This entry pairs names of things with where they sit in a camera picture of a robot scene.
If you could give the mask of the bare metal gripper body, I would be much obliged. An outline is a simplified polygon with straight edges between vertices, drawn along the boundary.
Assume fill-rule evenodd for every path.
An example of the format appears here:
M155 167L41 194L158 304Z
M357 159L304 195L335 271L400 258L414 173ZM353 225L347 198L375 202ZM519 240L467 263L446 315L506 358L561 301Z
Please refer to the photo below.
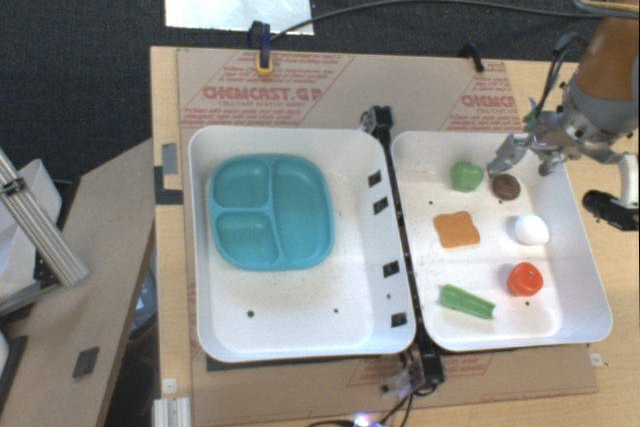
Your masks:
M530 131L529 148L535 154L561 152L566 161L586 157L601 164L614 164L623 157L623 153L612 149L619 138L619 134L603 131L584 115L569 109L543 111Z

